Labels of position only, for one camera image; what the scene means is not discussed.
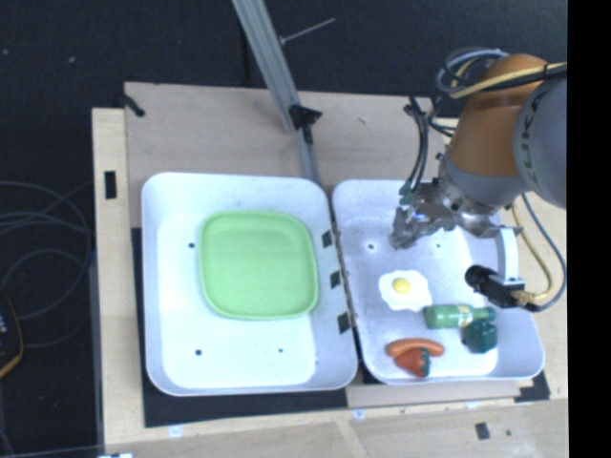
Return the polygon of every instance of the white tray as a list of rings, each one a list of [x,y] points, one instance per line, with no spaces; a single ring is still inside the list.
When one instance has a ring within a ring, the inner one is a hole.
[[[289,214],[314,244],[320,296],[308,314],[242,321],[214,312],[200,292],[197,233],[227,210]],[[352,331],[327,196],[302,178],[162,173],[142,190],[145,354],[148,374],[179,396],[336,389],[355,376]]]
[[[461,228],[423,237],[409,249],[389,242],[403,181],[348,180],[336,187],[332,204],[347,273],[365,366],[381,382],[409,385],[478,379],[527,379],[543,367],[544,353],[532,314],[496,307],[495,349],[472,353],[460,329],[429,329],[422,311],[392,310],[378,290],[379,278],[395,270],[416,270],[426,277],[433,303],[488,305],[465,282],[473,264],[497,269],[492,239],[477,239]],[[385,346],[402,338],[427,338],[444,344],[445,354],[431,358],[428,378],[414,377],[394,364]]]

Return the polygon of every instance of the black clamp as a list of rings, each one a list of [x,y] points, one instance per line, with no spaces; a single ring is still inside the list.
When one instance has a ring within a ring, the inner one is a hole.
[[[293,126],[295,126],[295,129],[298,131],[301,129],[303,131],[304,141],[307,144],[314,144],[311,126],[321,117],[323,113],[308,109],[301,105],[291,105],[288,109],[288,113],[290,114],[290,118],[293,120]]]

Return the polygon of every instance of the green plate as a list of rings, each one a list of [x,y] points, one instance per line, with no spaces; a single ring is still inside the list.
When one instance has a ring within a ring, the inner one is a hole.
[[[318,301],[312,239],[286,214],[215,214],[201,227],[199,262],[203,296],[226,317],[297,317]]]

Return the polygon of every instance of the egg yolk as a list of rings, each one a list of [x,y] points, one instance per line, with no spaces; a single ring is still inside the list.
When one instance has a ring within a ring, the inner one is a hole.
[[[394,279],[392,281],[392,288],[400,294],[407,294],[411,289],[410,283],[405,279]]]

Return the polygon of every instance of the fried egg toy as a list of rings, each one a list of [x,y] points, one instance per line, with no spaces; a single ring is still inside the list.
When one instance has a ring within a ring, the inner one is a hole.
[[[432,304],[429,282],[415,270],[393,271],[382,275],[378,288],[382,299],[392,310],[418,312]]]

